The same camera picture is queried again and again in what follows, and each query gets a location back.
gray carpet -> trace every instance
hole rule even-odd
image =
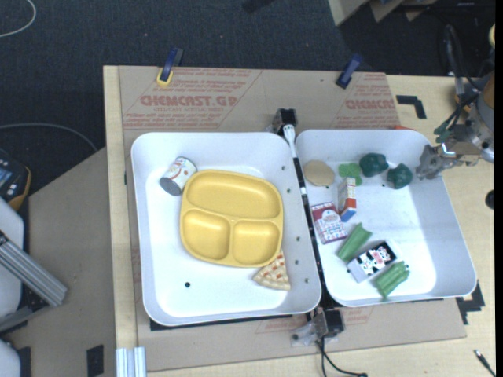
[[[445,75],[439,35],[462,36],[476,73],[495,21],[495,0],[440,0],[409,22],[392,13],[376,23],[364,5],[336,27],[327,0],[32,0],[34,23],[0,38],[0,127],[54,123],[105,144],[102,66],[162,66],[172,46],[188,67],[342,70],[360,53],[363,71]],[[459,7],[459,3],[474,3]],[[31,7],[0,0],[0,34],[26,24]],[[33,172],[35,192],[93,149],[64,130],[0,128],[0,148]]]

tan cookie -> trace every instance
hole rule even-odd
[[[313,185],[331,185],[335,178],[333,170],[321,160],[311,160],[306,163],[303,170],[304,176]]]

toy pizza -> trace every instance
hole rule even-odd
[[[253,280],[264,287],[289,291],[291,286],[286,272],[283,251],[277,254],[273,262],[261,268],[253,277]]]

table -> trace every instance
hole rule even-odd
[[[428,119],[419,120],[412,106],[398,105],[403,126],[414,128],[432,143],[432,131],[452,111],[453,79],[447,77],[388,76],[394,96],[413,95],[422,100]],[[119,67],[104,67],[105,121],[107,133],[108,182],[112,234],[112,264],[117,348],[138,345],[133,275],[124,184],[124,147],[121,126]],[[332,355],[336,364],[372,377],[403,375],[488,375],[473,350],[480,350],[495,368],[494,212],[484,203],[494,188],[494,166],[480,162],[475,167],[458,167],[444,174],[461,230],[467,241],[485,299],[481,312],[468,315],[468,337],[448,342],[352,350]],[[320,375],[320,356],[283,357],[268,361],[241,362],[186,368],[149,375]]]

yellow object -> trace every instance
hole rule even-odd
[[[166,87],[168,85],[170,85],[170,82],[171,80],[173,79],[173,71],[171,70],[169,76],[167,77],[167,80],[166,81],[163,81],[162,79],[160,79],[160,75],[163,74],[163,69],[161,68],[159,70],[159,74],[157,75],[157,85],[158,86],[162,86],[162,87]]]
[[[185,185],[180,234],[185,249],[200,260],[265,266],[281,247],[281,195],[262,178],[202,170]]]
[[[491,73],[489,81],[487,81],[486,86],[484,86],[484,91],[482,92],[482,94],[484,96],[486,105],[491,109],[494,109],[494,95],[496,94],[495,71]]]
[[[9,201],[10,207],[15,211],[18,211],[21,208],[21,205],[23,205],[24,199],[27,197],[28,191],[30,190],[31,171],[28,168],[26,168],[26,170],[28,172],[28,177],[26,180],[26,185],[24,186],[23,194],[14,197]]]
[[[494,24],[489,30],[489,43],[496,49],[496,24]]]

